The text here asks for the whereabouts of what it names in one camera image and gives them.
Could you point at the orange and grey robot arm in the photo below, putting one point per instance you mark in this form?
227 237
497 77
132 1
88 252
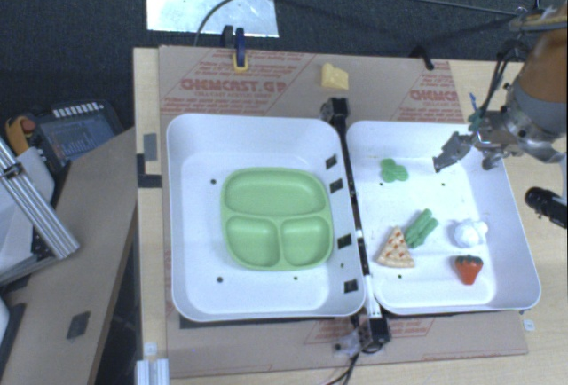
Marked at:
546 68

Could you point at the brown cardboard board red print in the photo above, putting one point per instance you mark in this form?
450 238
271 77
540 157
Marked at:
284 77

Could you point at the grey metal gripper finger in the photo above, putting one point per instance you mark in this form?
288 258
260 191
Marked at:
452 150
491 159

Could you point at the white round toy food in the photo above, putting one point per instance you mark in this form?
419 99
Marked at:
466 234

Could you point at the green beans bundle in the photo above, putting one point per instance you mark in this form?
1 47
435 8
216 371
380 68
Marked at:
420 229

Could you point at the green round pea cluster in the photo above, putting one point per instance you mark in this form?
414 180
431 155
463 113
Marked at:
393 171

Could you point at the yellow cheese wedge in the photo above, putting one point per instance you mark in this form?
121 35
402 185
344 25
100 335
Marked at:
335 76

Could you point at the thin black and white rod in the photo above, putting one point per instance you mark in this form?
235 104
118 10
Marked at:
353 197

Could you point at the white plastic tray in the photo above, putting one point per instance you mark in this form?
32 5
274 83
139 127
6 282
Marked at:
199 214
444 206

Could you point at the red strawberry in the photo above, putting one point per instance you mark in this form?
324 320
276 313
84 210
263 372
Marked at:
468 269

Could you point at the black cylinder on white bracket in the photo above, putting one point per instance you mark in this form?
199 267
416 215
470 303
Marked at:
545 202

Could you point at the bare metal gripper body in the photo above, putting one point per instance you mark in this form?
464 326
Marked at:
519 138

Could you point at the green divided plate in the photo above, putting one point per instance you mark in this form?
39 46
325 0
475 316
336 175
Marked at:
275 192

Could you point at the pizza slice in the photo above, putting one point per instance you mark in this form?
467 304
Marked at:
395 251

